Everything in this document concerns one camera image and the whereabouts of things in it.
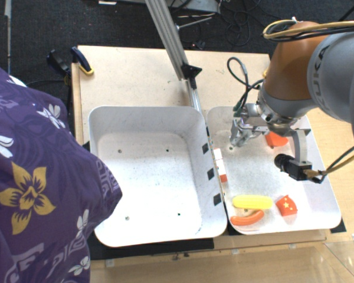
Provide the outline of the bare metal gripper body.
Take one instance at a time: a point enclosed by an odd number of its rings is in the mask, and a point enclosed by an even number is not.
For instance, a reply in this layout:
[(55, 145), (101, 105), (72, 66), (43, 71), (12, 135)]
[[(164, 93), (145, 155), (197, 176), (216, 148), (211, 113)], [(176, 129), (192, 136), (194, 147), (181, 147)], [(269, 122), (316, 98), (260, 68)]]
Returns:
[(296, 118), (281, 116), (263, 103), (247, 103), (241, 109), (238, 128), (252, 134), (272, 131), (286, 136), (296, 122)]

